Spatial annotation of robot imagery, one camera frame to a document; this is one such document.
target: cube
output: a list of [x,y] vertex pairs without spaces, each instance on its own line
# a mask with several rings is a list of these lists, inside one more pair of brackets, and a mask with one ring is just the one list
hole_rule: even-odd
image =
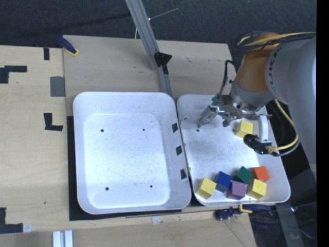
[[246,184],[233,180],[230,188],[226,191],[226,197],[240,200],[246,195]]
[[260,181],[265,181],[269,179],[267,169],[265,166],[254,167],[252,170],[253,177]]
[[241,138],[246,134],[252,134],[253,123],[241,120],[235,127],[235,135]]
[[237,174],[234,176],[233,179],[248,184],[251,178],[252,178],[252,173],[243,166],[240,168],[240,170],[237,172]]
[[220,192],[225,192],[231,185],[232,177],[224,172],[219,172],[216,178],[216,189]]
[[208,178],[203,178],[195,191],[195,194],[199,195],[200,197],[204,199],[208,199],[211,197],[215,191],[216,182],[213,182],[212,180]]
[[267,184],[258,179],[252,180],[252,182],[247,187],[246,194],[255,199],[260,199],[265,196]]

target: empty white tray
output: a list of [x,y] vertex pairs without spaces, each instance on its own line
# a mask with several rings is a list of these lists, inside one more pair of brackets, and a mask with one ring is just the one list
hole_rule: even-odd
[[191,200],[174,100],[84,92],[74,99],[78,202],[90,214],[181,209]]
[[[216,116],[210,123],[197,128],[197,120],[205,108],[211,104],[212,97],[213,95],[183,95],[177,101],[181,134],[185,144],[193,191],[196,191],[202,178],[207,177],[214,180],[219,171],[234,176],[242,166],[247,169],[266,166],[270,179],[265,181],[266,194],[259,200],[249,196],[234,200],[227,198],[226,192],[218,190],[215,190],[208,199],[195,194],[197,200],[209,207],[248,203],[270,204],[288,200],[290,185],[281,158],[268,154],[259,155],[246,146],[243,139],[235,136],[233,131],[239,120],[223,127],[223,119]],[[262,108],[259,114],[266,114],[266,109]],[[258,134],[257,121],[252,121],[252,123],[254,134]],[[275,146],[276,142],[270,124],[268,136],[272,145]]]

